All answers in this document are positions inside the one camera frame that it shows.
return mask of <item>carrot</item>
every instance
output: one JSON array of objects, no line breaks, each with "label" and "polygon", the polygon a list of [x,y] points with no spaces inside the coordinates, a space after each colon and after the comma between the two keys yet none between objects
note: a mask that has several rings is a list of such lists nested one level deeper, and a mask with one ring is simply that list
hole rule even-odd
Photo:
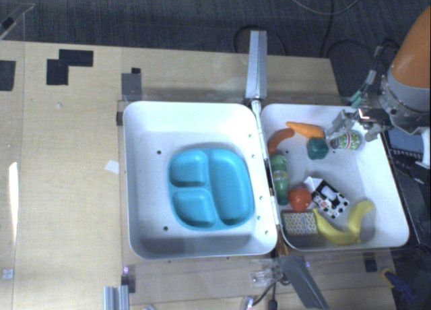
[{"label": "carrot", "polygon": [[286,125],[305,137],[325,138],[325,132],[317,125],[296,122],[286,122]]},{"label": "carrot", "polygon": [[268,153],[272,155],[277,150],[277,147],[280,142],[289,137],[292,137],[295,134],[293,129],[286,128],[279,131],[276,131],[274,135],[271,136],[271,139],[268,141]]}]

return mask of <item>blue plate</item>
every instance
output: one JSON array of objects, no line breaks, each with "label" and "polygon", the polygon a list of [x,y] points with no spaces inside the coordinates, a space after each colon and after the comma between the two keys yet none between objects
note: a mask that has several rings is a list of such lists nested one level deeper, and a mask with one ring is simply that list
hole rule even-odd
[{"label": "blue plate", "polygon": [[244,224],[253,214],[247,167],[232,151],[202,148],[176,154],[168,184],[172,210],[185,227],[222,230]]}]

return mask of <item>yellow banana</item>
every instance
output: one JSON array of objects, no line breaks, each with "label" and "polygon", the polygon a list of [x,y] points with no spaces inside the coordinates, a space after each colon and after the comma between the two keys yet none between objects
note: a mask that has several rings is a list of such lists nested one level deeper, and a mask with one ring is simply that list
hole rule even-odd
[{"label": "yellow banana", "polygon": [[337,230],[334,226],[323,218],[317,208],[312,210],[316,216],[317,230],[325,236],[326,239],[338,245],[349,245],[359,243],[359,238],[353,233]]},{"label": "yellow banana", "polygon": [[371,201],[366,200],[358,202],[350,210],[349,218],[347,220],[347,227],[349,228],[350,232],[355,235],[356,238],[359,239],[362,218],[373,208],[374,204],[372,204]]}]

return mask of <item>white container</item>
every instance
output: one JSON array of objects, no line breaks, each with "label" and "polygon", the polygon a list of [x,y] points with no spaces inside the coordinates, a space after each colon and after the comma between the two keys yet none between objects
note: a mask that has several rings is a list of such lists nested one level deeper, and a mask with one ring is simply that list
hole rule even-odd
[{"label": "white container", "polygon": [[[268,140],[286,121],[330,127],[340,106],[271,104],[261,115]],[[130,246],[144,259],[229,255],[262,255],[277,241],[277,230],[259,132],[254,114],[239,104],[134,102],[123,116],[127,170]],[[359,126],[355,130],[364,130]],[[226,148],[245,162],[251,178],[254,212],[244,224],[224,230],[193,230],[173,214],[168,194],[168,165],[178,152],[191,148]],[[307,176],[322,178],[344,194],[347,212],[331,221],[347,227],[349,210],[369,199],[375,210],[362,223],[358,245],[339,246],[319,239],[286,239],[300,251],[374,250],[399,247],[409,237],[407,220],[380,137],[358,150],[332,151],[322,160],[306,155],[306,138],[296,134],[279,145],[288,159],[292,186]]]},{"label": "white container", "polygon": [[[261,115],[267,140],[273,133],[286,128],[286,121],[310,123],[323,129],[331,126],[340,112],[340,106],[301,104],[271,104]],[[366,133],[356,123],[353,130],[362,136]],[[345,213],[336,219],[326,219],[336,228],[347,230],[347,217],[353,206],[365,199],[373,202],[375,209],[362,221],[361,243],[336,245],[319,237],[290,238],[286,241],[301,251],[346,251],[400,247],[409,238],[409,227],[380,136],[372,142],[362,141],[357,150],[331,150],[321,160],[311,160],[306,151],[307,138],[296,133],[284,140],[278,150],[287,158],[290,189],[301,185],[308,176],[326,180],[350,201]],[[290,209],[290,205],[280,207]]]}]

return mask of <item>wooden table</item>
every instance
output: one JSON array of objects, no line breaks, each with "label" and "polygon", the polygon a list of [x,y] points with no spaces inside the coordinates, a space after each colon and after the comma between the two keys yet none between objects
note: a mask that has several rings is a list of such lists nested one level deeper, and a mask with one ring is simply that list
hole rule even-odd
[{"label": "wooden table", "polygon": [[[121,73],[141,68],[144,99],[204,97],[212,101],[225,96],[229,101],[240,101],[248,57],[2,43],[6,44],[0,59],[16,60],[17,72],[24,70],[25,84],[22,108],[11,103],[13,94],[22,93],[22,84],[15,83],[13,92],[0,92],[1,107],[3,112],[6,107],[7,113],[0,121],[0,136],[8,136],[7,122],[19,123],[22,118],[15,274],[12,281],[0,283],[0,295],[6,296],[4,306],[0,300],[0,307],[8,309],[13,301],[13,309],[101,309],[103,287],[118,286],[123,269],[119,176],[105,169],[110,160],[119,160],[115,117],[117,101],[121,99]],[[46,60],[58,59],[59,49],[92,50],[94,64],[69,67],[68,86],[47,86]],[[326,59],[269,57],[268,88],[270,96],[286,102],[338,101],[337,86]],[[1,180],[5,189],[6,180]],[[1,255],[1,259],[5,265],[13,263],[11,256],[6,260]],[[332,309],[395,308],[390,289],[377,273],[366,273],[362,261],[348,255],[337,262],[329,256],[310,257],[310,261],[314,261],[312,273]],[[387,253],[378,255],[377,262],[382,268],[393,267]],[[233,266],[230,272],[237,269]],[[181,283],[180,274],[173,278]],[[282,293],[277,296],[279,309],[303,309],[291,286],[278,288],[278,292]],[[174,303],[175,298],[162,290],[151,296],[157,300],[157,310],[178,310],[238,309],[242,295],[245,294],[232,291],[228,298],[182,299]],[[131,308],[143,309],[144,305]],[[262,302],[257,309],[265,307]]]}]

